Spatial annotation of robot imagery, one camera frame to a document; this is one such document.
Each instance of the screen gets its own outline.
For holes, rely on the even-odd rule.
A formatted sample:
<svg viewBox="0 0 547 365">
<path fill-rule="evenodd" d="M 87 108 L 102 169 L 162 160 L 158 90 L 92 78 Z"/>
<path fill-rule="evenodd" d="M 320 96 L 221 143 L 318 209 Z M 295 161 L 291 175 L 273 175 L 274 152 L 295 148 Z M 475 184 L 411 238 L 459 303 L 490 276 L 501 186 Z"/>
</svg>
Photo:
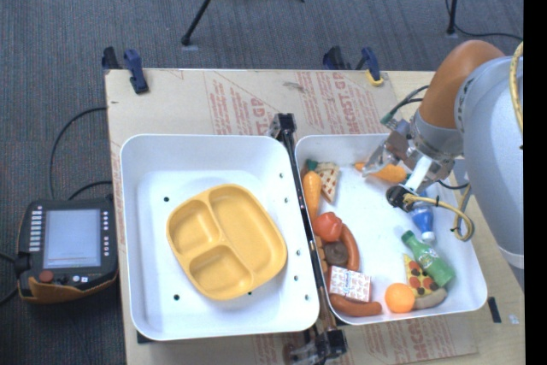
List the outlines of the screen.
<svg viewBox="0 0 547 365">
<path fill-rule="evenodd" d="M 99 209 L 46 212 L 44 268 L 101 265 Z"/>
</svg>

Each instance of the bottle cap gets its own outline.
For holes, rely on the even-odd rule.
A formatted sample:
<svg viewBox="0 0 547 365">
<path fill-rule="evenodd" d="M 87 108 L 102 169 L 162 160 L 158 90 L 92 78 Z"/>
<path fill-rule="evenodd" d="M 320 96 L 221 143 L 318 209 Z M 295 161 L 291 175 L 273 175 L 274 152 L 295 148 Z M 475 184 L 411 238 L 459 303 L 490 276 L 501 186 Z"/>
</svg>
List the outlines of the bottle cap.
<svg viewBox="0 0 547 365">
<path fill-rule="evenodd" d="M 435 233 L 434 232 L 423 232 L 421 234 L 421 240 L 424 242 L 433 242 L 435 240 Z"/>
<path fill-rule="evenodd" d="M 407 232 L 405 232 L 403 234 L 403 236 L 401 236 L 401 240 L 406 244 L 407 241 L 410 239 L 410 238 L 413 238 L 415 235 L 414 233 L 412 233 L 412 230 L 408 230 Z"/>
</svg>

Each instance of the green bottle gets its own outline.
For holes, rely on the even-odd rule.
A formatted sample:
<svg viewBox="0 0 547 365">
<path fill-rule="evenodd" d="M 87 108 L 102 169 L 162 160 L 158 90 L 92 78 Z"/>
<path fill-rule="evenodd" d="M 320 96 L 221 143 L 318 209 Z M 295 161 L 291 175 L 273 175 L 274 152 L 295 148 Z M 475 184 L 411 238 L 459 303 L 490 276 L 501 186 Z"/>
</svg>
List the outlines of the green bottle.
<svg viewBox="0 0 547 365">
<path fill-rule="evenodd" d="M 439 287 L 443 287 L 456 276 L 454 269 L 440 258 L 437 251 L 418 240 L 411 230 L 403 234 L 401 240 L 412 250 L 415 260 Z"/>
</svg>

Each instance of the bottle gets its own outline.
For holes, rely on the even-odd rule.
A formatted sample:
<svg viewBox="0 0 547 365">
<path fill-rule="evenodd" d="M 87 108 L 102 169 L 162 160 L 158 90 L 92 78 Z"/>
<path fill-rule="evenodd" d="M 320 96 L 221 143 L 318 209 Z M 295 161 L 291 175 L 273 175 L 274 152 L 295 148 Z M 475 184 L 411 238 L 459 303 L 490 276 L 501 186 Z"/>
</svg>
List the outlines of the bottle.
<svg viewBox="0 0 547 365">
<path fill-rule="evenodd" d="M 429 244 L 418 240 L 412 230 L 405 232 L 401 240 L 412 250 L 415 260 L 439 287 L 443 287 L 456 276 L 454 269 L 440 258 L 437 251 Z"/>
<path fill-rule="evenodd" d="M 413 208 L 409 211 L 414 224 L 421 231 L 421 240 L 430 244 L 435 241 L 435 233 L 433 232 L 433 209 L 430 203 L 424 201 L 416 201 L 412 204 Z"/>
</svg>

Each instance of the toy orange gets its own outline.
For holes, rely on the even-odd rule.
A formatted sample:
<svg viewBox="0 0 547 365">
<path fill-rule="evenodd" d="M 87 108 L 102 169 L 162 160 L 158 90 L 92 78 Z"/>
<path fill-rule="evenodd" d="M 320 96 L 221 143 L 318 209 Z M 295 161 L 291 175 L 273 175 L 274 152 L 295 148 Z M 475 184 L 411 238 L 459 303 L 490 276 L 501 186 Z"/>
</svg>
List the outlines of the toy orange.
<svg viewBox="0 0 547 365">
<path fill-rule="evenodd" d="M 384 300 L 391 312 L 403 314 L 412 310 L 415 296 L 409 285 L 392 283 L 385 289 Z"/>
</svg>

